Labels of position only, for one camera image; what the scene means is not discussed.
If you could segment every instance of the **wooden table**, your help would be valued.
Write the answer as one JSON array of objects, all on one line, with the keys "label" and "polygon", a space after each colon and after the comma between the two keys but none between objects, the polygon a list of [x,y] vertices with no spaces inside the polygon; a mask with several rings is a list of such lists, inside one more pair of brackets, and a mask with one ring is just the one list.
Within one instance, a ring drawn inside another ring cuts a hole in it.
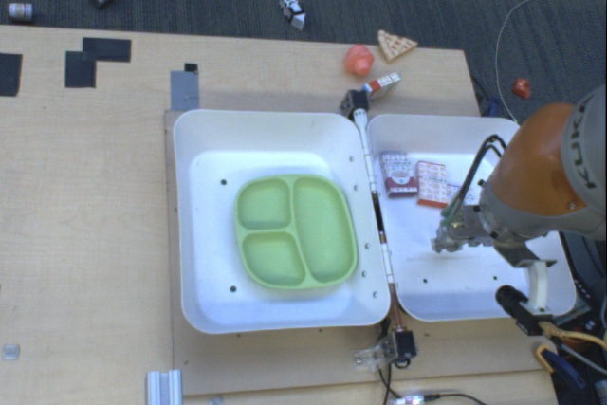
[{"label": "wooden table", "polygon": [[[65,52],[82,50],[83,37],[130,39],[131,62],[97,63],[96,89],[65,88]],[[192,335],[179,334],[180,316],[171,311],[170,72],[198,64],[203,107],[337,112],[345,92],[361,85],[341,66],[348,47],[0,27],[0,52],[24,56],[18,96],[0,98],[0,345],[21,346],[18,360],[0,361],[2,403],[143,403],[146,373],[173,368],[183,369],[186,403],[219,393],[241,405],[381,402],[377,377],[343,364],[352,347],[369,345],[360,336],[376,329],[313,330],[313,339],[304,332],[300,345],[320,342],[333,358],[302,354],[276,380],[263,355],[243,372],[213,343],[204,372],[186,371],[176,343],[183,349]],[[478,115],[461,51],[419,48],[387,65],[370,48],[376,63],[367,79],[392,71],[403,79],[371,115]],[[492,405],[556,403],[549,375],[531,356],[537,340],[511,320],[407,323],[419,356],[396,374],[399,392],[452,389]],[[273,343],[271,356],[289,345],[281,333],[263,337]],[[193,347],[209,342],[198,336]],[[255,335],[245,340],[259,351]]]}]

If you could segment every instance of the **red object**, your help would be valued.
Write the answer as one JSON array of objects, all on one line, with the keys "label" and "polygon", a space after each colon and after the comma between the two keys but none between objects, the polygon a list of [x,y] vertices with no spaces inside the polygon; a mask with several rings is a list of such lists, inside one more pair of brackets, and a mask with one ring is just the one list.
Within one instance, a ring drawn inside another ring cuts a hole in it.
[{"label": "red object", "polygon": [[353,45],[345,53],[343,65],[348,73],[365,76],[371,71],[371,65],[375,60],[371,51],[363,45]]},{"label": "red object", "polygon": [[527,100],[531,96],[531,88],[529,87],[529,80],[525,78],[517,78],[512,86],[512,93]]}]

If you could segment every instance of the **black tape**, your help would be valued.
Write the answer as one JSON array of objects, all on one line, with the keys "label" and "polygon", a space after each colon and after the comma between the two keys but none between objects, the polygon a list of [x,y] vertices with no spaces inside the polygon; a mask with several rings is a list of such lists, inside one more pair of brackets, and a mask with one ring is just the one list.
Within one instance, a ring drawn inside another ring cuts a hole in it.
[{"label": "black tape", "polygon": [[129,39],[103,39],[85,37],[83,39],[84,59],[87,61],[131,61],[131,41]]},{"label": "black tape", "polygon": [[65,87],[94,88],[96,64],[87,61],[79,51],[65,53]]},{"label": "black tape", "polygon": [[16,97],[21,80],[21,54],[0,53],[0,97]]}]

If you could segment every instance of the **green divided plate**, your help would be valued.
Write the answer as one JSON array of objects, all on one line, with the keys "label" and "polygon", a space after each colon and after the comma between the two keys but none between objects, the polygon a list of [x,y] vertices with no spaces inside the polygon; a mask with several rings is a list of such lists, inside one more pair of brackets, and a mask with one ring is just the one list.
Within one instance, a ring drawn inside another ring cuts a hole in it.
[{"label": "green divided plate", "polygon": [[318,175],[276,175],[245,184],[234,205],[240,256],[261,285],[337,284],[354,271],[357,244],[341,190]]}]

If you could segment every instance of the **small carton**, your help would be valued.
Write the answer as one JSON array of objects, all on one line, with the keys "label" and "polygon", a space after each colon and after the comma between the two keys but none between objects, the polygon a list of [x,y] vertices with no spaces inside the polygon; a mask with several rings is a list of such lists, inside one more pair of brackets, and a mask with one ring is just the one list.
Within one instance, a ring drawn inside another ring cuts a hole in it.
[{"label": "small carton", "polygon": [[385,96],[386,93],[393,90],[399,82],[400,76],[398,73],[391,73],[366,83],[362,89],[369,93],[369,100],[374,100]]},{"label": "small carton", "polygon": [[379,155],[379,166],[388,197],[417,194],[412,162],[403,152],[383,152]]},{"label": "small carton", "polygon": [[447,168],[443,164],[420,160],[415,165],[417,204],[446,208],[449,204]]}]

